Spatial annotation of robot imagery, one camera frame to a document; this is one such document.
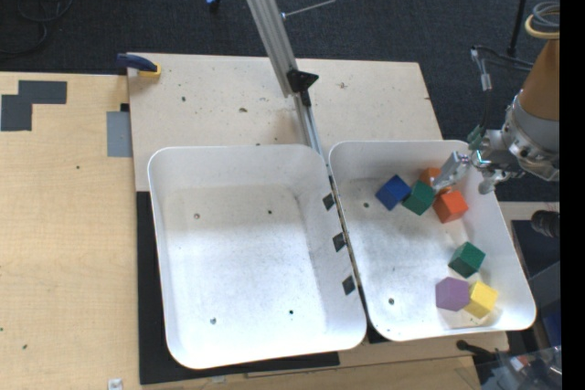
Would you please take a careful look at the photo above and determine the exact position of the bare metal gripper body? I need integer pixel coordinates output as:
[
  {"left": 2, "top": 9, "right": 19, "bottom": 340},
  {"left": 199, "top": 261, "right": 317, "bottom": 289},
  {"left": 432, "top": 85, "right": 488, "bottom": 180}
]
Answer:
[{"left": 470, "top": 125, "right": 561, "bottom": 184}]

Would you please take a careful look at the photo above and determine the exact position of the orange cube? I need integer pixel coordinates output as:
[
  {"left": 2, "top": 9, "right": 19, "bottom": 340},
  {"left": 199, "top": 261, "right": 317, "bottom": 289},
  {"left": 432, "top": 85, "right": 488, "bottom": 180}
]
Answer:
[
  {"left": 419, "top": 166, "right": 443, "bottom": 189},
  {"left": 431, "top": 188, "right": 470, "bottom": 225}
]

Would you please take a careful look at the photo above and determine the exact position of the green cube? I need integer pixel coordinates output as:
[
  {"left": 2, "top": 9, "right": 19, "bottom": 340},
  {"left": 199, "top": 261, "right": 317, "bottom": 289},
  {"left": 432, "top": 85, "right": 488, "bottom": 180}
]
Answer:
[
  {"left": 401, "top": 179, "right": 437, "bottom": 217},
  {"left": 447, "top": 240, "right": 487, "bottom": 279}
]

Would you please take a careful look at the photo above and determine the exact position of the blue cube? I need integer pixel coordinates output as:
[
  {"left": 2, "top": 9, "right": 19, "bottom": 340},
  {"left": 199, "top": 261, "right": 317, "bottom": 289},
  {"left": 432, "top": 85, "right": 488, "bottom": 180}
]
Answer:
[{"left": 375, "top": 174, "right": 413, "bottom": 212}]

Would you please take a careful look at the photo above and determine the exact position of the white plastic tray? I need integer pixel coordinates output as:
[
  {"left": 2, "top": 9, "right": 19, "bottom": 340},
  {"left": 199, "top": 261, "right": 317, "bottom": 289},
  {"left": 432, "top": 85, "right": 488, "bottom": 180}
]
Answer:
[
  {"left": 327, "top": 139, "right": 537, "bottom": 343},
  {"left": 146, "top": 143, "right": 368, "bottom": 371}
]

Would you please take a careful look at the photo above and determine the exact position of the yellow cube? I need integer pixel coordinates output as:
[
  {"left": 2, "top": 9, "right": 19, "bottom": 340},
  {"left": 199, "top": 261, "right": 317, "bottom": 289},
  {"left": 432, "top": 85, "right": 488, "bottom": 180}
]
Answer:
[{"left": 463, "top": 279, "right": 500, "bottom": 321}]

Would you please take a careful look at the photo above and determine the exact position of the purple cube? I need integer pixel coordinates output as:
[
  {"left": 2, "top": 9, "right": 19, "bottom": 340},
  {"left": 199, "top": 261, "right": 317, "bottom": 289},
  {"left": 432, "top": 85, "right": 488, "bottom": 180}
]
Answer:
[{"left": 434, "top": 276, "right": 472, "bottom": 313}]

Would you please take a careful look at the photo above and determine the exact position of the pale wood board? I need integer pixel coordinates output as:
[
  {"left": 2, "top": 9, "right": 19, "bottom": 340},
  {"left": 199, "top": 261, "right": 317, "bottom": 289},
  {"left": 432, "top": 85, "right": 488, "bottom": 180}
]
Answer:
[{"left": 126, "top": 52, "right": 511, "bottom": 380}]

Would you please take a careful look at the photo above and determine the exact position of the black cylinder on white bracket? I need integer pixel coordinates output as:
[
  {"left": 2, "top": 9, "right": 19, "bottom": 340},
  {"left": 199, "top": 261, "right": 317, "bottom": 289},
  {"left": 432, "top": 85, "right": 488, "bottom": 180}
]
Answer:
[{"left": 529, "top": 209, "right": 561, "bottom": 239}]

